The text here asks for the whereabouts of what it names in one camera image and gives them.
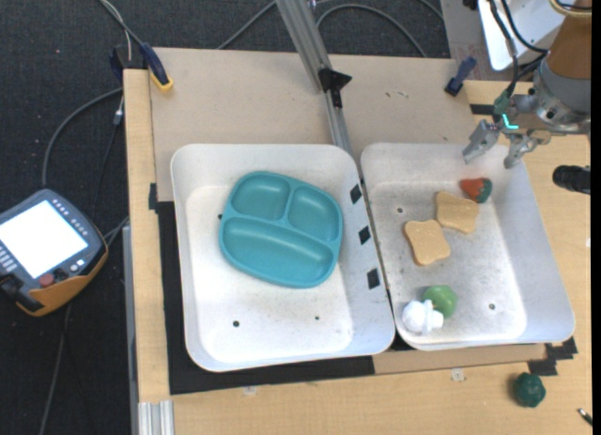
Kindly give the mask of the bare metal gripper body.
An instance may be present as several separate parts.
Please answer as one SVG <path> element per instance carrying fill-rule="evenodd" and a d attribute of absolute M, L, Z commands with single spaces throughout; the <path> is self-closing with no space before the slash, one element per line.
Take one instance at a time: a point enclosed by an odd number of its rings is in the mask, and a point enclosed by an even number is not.
<path fill-rule="evenodd" d="M 588 134 L 591 120 L 589 115 L 574 111 L 553 97 L 515 95 L 509 107 L 509 125 L 513 131 L 523 133 Z"/>

